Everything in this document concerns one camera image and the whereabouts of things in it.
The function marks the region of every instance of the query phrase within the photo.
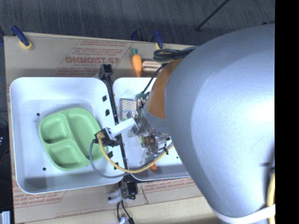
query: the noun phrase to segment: white strap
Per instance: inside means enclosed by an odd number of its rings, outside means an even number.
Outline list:
[[[275,204],[270,206],[270,207],[260,209],[256,212],[254,212],[252,214],[249,214],[247,216],[244,216],[244,217],[227,217],[225,215],[222,215],[222,214],[216,212],[213,208],[212,208],[212,210],[220,220],[222,220],[226,223],[230,223],[230,224],[255,223],[255,222],[258,222],[260,220],[264,220],[266,218],[272,217],[276,213]]]

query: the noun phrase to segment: cardboard surface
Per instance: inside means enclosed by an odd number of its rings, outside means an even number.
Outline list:
[[[136,77],[131,63],[133,49],[143,59],[152,59],[154,43],[116,41],[45,34],[25,33],[33,46],[25,50],[17,37],[5,37],[8,118],[11,125],[9,86],[19,77],[93,77],[102,63],[112,64],[112,80]],[[166,44],[167,48],[184,49],[188,46]],[[14,144],[10,142],[11,153]],[[106,193],[115,191],[118,184],[75,189],[47,194],[30,195],[17,185],[12,155],[14,215],[16,223],[47,220],[58,217],[88,215],[116,209],[108,204]],[[128,207],[163,203],[188,198],[203,198],[192,178],[160,180],[138,184],[139,193]]]

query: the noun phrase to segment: black metal bar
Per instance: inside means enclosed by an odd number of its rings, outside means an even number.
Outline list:
[[[213,17],[216,12],[218,12],[229,0],[224,0],[223,3],[220,4],[220,6],[218,6],[206,19],[204,19],[204,21],[202,23],[200,23],[195,30],[199,31],[199,29],[211,18]]]

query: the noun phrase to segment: green tray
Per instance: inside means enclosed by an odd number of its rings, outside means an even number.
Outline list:
[[[39,125],[43,146],[52,163],[62,170],[88,166],[89,148],[94,134],[101,128],[86,109],[71,108],[45,117]],[[93,146],[93,161],[103,156],[98,145]]]

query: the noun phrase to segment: toy carrot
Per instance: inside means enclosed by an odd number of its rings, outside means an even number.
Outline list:
[[[142,62],[141,62],[141,56],[138,55],[137,52],[138,52],[137,49],[133,50],[134,55],[132,57],[132,62],[137,77],[141,77]]]

